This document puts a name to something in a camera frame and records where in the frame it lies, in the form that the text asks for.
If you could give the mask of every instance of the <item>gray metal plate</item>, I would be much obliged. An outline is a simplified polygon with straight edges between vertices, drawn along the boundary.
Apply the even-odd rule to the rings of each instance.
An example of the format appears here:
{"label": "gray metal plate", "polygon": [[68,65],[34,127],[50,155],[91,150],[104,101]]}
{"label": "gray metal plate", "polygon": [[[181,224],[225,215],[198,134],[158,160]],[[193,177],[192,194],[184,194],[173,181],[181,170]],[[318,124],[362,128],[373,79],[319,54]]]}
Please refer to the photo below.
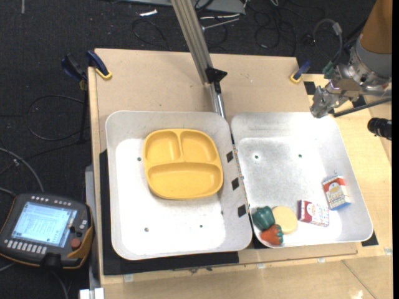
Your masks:
{"label": "gray metal plate", "polygon": [[322,182],[344,177],[351,204],[330,211],[330,225],[299,221],[284,235],[281,246],[260,239],[268,247],[333,244],[368,239],[373,232],[362,193],[335,121],[310,113],[243,113],[231,128],[244,180],[250,213],[257,207],[288,206],[297,215],[301,199],[327,206]]}
{"label": "gray metal plate", "polygon": [[[153,131],[191,128],[215,142],[224,184],[210,197],[162,199],[148,188],[143,143]],[[174,255],[238,251],[252,239],[246,199],[233,150],[229,125],[211,112],[129,112],[111,114],[106,122],[112,245],[119,256],[140,260]],[[244,216],[238,212],[244,206]]]}

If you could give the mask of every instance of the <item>black floor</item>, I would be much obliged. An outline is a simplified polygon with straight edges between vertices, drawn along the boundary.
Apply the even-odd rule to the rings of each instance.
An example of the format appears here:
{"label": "black floor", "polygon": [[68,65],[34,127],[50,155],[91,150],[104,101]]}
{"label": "black floor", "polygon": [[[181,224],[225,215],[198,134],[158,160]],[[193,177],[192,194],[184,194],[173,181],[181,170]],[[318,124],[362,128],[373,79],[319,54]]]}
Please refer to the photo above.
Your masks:
{"label": "black floor", "polygon": [[[209,29],[205,36],[214,53],[294,56],[299,65],[309,59],[310,72],[321,73],[339,44],[328,23],[320,26],[317,41],[326,57],[322,55],[311,43],[317,22],[333,19],[347,40],[358,34],[375,1],[279,0],[272,7],[269,0],[251,0],[239,21]],[[151,23],[135,22],[133,28],[141,13],[154,8],[158,14],[145,18]],[[84,171],[91,161],[89,123],[85,141],[77,143],[84,93],[62,71],[61,60],[71,53],[86,68],[85,53],[95,47],[188,51],[174,10],[101,0],[24,0],[23,11],[22,0],[0,0],[0,12],[0,148],[17,156],[0,151],[0,188],[14,194],[39,190],[22,158],[46,191],[84,200]],[[211,15],[220,13],[203,11],[199,16]],[[347,53],[341,60],[347,61]],[[12,197],[0,191],[0,223],[11,203]],[[62,298],[61,286],[49,272],[19,264],[1,271],[9,264],[0,258],[0,298]],[[69,298],[78,298],[79,289],[88,288],[87,266],[63,274],[62,280]]]}

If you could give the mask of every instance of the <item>yellow round object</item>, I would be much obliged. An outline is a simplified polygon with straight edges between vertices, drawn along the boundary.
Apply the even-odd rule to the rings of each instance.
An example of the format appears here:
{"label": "yellow round object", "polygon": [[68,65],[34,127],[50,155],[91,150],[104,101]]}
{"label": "yellow round object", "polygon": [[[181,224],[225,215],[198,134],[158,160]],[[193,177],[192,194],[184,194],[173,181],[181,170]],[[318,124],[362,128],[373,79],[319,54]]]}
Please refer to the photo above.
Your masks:
{"label": "yellow round object", "polygon": [[287,206],[277,206],[272,209],[274,220],[281,226],[284,234],[294,232],[298,227],[298,219],[291,208]]}

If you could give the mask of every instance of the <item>red button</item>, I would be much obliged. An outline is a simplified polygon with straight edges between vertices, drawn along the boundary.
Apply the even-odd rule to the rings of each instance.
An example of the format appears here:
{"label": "red button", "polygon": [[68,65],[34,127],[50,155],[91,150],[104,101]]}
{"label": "red button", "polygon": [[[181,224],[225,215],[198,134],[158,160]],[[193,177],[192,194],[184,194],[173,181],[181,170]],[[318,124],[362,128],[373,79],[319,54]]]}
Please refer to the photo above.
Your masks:
{"label": "red button", "polygon": [[81,244],[82,243],[80,242],[80,240],[78,238],[73,238],[70,241],[70,246],[72,247],[73,250],[77,250]]}

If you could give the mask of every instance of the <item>toy vegetable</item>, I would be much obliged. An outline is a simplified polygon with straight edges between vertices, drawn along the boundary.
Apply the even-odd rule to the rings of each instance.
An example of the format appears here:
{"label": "toy vegetable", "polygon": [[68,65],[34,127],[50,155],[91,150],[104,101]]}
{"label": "toy vegetable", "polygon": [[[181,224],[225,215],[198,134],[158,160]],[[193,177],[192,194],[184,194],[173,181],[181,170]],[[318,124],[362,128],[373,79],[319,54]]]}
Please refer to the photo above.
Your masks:
{"label": "toy vegetable", "polygon": [[261,239],[272,245],[281,245],[283,242],[281,226],[274,224],[269,229],[261,232]]}
{"label": "toy vegetable", "polygon": [[266,230],[276,223],[272,209],[269,206],[258,208],[252,215],[252,221],[260,230]]}

